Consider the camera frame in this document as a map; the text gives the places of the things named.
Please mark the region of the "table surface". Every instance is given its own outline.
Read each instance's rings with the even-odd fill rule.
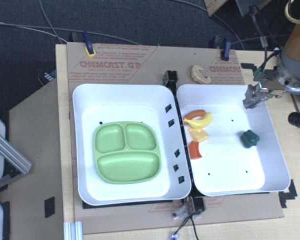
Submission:
[[[264,59],[262,51],[236,51],[240,63],[260,65]],[[267,68],[275,65],[270,60]],[[67,69],[67,46],[56,46],[56,68],[58,85],[58,109],[60,129],[60,155],[62,175],[63,220],[75,221],[73,175],[71,159],[71,136],[69,121],[69,89]],[[245,84],[252,84],[252,71],[242,70]],[[283,209],[283,218],[264,219],[254,221],[239,221],[196,225],[196,232],[200,240],[218,239],[268,239],[268,240],[300,240],[300,129],[287,121],[287,115],[297,111],[290,94],[282,98],[272,98],[267,101],[268,110],[275,128],[280,147],[284,154],[290,177],[294,180],[298,196],[295,200],[287,201],[287,208]],[[139,240],[139,239],[168,239],[176,228],[158,228],[123,232],[85,234],[85,240]],[[179,240],[195,239],[192,226],[185,226],[179,232]]]

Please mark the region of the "sausage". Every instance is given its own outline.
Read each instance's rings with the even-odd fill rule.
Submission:
[[[188,113],[184,118],[191,120],[193,118],[196,117],[203,117],[206,114],[206,111],[203,109],[197,109],[194,111],[191,111],[190,113]]]

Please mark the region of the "wooden edge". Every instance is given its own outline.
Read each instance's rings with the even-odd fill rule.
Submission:
[[[71,136],[69,120],[69,88],[67,74],[67,46],[57,44],[55,46],[56,71],[57,71],[57,92],[59,107],[59,130],[60,130],[60,156],[61,156],[61,177],[62,177],[62,198],[63,198],[63,220],[74,223],[74,191],[73,171],[71,157]]]

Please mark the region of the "black fabric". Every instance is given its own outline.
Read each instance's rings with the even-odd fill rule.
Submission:
[[[182,1],[205,7],[204,0]],[[272,0],[262,10],[273,35],[288,35],[293,28],[283,15],[287,1]],[[169,0],[42,0],[42,4],[54,27],[114,35],[142,45],[207,48],[215,35],[237,41],[214,16]],[[226,2],[216,15],[241,39],[258,36],[250,16],[240,15],[235,0]],[[48,27],[39,0],[0,0],[0,22]],[[71,34],[57,33],[67,41]],[[94,43],[129,44],[98,35],[91,35],[91,39]],[[0,117],[42,87],[38,75],[55,69],[56,44],[58,40],[47,34],[0,26]],[[247,50],[262,50],[258,40],[245,42],[244,46]],[[239,44],[231,48],[242,49]]]

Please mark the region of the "green plate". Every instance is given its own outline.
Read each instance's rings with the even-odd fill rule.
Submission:
[[[149,181],[161,169],[156,135],[143,122],[102,124],[94,133],[93,151],[97,171],[109,183]]]

